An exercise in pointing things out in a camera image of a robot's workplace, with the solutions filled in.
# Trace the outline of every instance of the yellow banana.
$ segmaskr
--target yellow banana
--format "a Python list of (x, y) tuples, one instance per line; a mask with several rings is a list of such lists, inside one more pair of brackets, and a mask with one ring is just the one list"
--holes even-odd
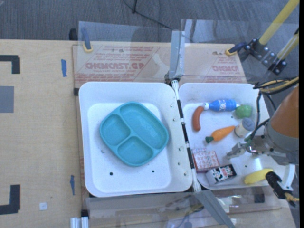
[(244, 179), (245, 184), (252, 184), (258, 181), (262, 181), (266, 179), (266, 174), (270, 171), (273, 171), (273, 169), (265, 168), (259, 171), (255, 171), (249, 175), (247, 175)]

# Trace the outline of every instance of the blue bottle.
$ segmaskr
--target blue bottle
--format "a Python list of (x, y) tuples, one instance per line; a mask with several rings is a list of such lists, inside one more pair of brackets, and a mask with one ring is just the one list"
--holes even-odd
[(204, 110), (212, 110), (215, 112), (226, 112), (226, 111), (234, 111), (237, 107), (237, 103), (235, 100), (216, 100), (212, 103), (205, 103), (203, 106)]

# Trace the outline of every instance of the sausage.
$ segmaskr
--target sausage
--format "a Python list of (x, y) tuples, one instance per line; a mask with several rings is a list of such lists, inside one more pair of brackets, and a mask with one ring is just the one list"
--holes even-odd
[(204, 111), (204, 107), (199, 106), (196, 108), (193, 116), (192, 116), (192, 126), (195, 131), (200, 130), (200, 114)]

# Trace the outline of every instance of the wooden table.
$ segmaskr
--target wooden table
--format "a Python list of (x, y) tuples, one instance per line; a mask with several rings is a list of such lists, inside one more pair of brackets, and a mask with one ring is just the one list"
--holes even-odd
[[(0, 61), (0, 90), (13, 89), (7, 112), (0, 93), (0, 210), (13, 210), (0, 214), (0, 227), (63, 228), (81, 215), (73, 45), (77, 42), (0, 40), (0, 55), (20, 58), (19, 74), (12, 74), (11, 61)], [(20, 187), (20, 207), (10, 200), (12, 186)], [(281, 209), (230, 217), (236, 227), (295, 227), (287, 202), (279, 202)]]

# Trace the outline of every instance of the yellow pole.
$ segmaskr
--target yellow pole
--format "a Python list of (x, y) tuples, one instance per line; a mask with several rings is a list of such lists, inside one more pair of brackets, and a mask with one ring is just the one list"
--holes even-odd
[(268, 27), (268, 29), (264, 32), (264, 34), (259, 39), (259, 43), (261, 45), (266, 45), (267, 42), (271, 39), (274, 33), (279, 29), (282, 23), (288, 18), (291, 12), (296, 8), (299, 4), (300, 0), (289, 0), (289, 2), (285, 5), (282, 11), (278, 14), (272, 24)]
[(286, 46), (277, 54), (279, 60), (284, 60), (287, 55), (299, 44), (300, 32), (294, 34)]

